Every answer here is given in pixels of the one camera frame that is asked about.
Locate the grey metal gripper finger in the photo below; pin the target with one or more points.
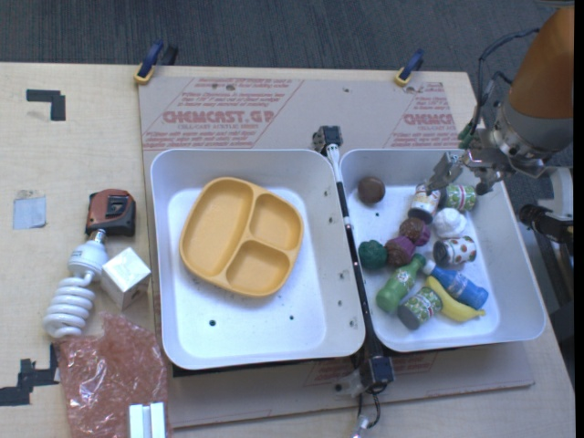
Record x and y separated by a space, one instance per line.
486 181
445 170

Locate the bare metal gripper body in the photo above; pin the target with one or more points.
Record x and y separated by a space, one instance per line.
513 149

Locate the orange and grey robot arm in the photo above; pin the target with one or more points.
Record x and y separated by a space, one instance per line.
543 71

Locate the green can red band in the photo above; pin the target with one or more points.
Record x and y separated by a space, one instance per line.
460 197

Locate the white can yellow print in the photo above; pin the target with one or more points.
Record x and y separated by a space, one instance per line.
423 205

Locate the white lumpy toy food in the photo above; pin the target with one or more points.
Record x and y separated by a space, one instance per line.
449 223

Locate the brown and purple cupcake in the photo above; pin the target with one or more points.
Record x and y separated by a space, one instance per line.
414 230
399 251

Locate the brown round biscuit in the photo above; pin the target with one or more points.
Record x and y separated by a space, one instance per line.
371 190

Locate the blue bottle white cap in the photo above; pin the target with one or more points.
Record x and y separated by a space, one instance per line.
461 286

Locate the thin black and white rod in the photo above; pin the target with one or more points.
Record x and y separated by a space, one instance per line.
350 226

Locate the green broccoli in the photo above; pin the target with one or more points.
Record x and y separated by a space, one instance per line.
372 255

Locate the green bottle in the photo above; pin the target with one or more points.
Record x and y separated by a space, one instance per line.
398 285

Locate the white plastic tray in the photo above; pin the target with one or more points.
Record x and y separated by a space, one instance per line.
511 308
255 326

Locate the yellow banana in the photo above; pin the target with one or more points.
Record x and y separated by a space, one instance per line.
456 310

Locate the green can grey lid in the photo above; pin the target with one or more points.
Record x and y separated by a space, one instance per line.
419 307

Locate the brown cardboard board red print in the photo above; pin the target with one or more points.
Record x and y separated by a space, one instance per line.
274 112

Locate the yellow divided plate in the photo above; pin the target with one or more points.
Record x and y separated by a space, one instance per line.
219 226

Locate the orange and black tape measure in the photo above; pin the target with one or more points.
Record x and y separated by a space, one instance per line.
111 211

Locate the silver metal cube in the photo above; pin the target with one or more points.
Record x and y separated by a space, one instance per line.
124 274

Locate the white rectangular block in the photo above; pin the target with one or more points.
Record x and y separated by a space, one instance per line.
146 420

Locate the pink bubble wrap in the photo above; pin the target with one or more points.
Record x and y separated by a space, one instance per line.
109 372

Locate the white spiral light bulb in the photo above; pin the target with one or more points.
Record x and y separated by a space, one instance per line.
70 304

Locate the black cylinder on white bracket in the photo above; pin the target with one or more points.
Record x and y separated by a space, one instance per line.
547 222

